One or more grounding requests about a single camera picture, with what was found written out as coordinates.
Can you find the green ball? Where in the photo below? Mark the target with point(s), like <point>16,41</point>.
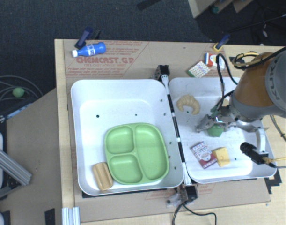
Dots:
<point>18,92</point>

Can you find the blue bottle with white cap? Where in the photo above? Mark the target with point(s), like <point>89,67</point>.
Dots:
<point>93,49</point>

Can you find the beige toy croissant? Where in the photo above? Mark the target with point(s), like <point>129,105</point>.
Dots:
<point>188,101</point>

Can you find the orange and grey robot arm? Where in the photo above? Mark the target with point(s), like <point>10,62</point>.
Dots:
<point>255,92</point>

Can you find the thin black and white rod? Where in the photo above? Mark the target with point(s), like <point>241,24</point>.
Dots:
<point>173,111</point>

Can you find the white plastic tray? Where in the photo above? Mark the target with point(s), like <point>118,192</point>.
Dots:
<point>236,172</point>
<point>124,102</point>

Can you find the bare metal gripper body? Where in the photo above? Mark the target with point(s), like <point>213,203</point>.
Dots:
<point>228,116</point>

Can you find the red and white packet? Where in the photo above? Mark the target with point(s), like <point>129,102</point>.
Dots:
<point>203,155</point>

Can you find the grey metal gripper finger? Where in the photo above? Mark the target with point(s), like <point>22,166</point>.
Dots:
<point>205,123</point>
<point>225,125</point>

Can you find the tan toy bread bun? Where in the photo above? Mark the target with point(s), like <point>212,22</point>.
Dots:
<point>102,176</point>

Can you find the black cylinder on white bracket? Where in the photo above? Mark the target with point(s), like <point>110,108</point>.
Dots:
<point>252,152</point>

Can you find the red and white carton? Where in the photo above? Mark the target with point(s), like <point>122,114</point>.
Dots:
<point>213,60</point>

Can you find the green divided plate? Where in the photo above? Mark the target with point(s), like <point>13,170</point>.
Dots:
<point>147,149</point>

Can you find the yellow toy cheese wedge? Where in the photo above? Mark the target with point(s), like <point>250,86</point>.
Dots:
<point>222,157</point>

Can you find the green toy pepper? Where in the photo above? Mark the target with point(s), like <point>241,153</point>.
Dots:
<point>215,131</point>

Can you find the brown cardboard board red print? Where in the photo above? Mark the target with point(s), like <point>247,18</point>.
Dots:
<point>142,55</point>

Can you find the white multicoloured dotted packet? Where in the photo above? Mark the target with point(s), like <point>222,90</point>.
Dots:
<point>199,69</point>

